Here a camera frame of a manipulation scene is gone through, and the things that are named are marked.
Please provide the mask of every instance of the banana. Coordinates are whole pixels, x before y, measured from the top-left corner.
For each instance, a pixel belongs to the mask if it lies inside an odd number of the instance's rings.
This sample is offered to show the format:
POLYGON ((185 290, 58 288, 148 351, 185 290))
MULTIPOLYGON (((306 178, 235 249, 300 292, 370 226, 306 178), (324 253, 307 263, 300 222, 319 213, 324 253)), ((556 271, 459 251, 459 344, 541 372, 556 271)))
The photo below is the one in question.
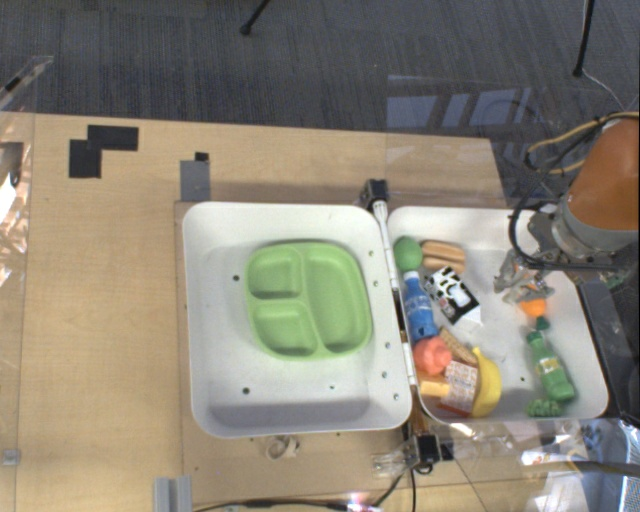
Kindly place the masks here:
POLYGON ((478 358, 480 384, 473 401, 471 417, 482 418, 490 414, 498 405, 502 394, 502 378, 498 365, 484 357, 478 347, 475 347, 472 352, 478 358))

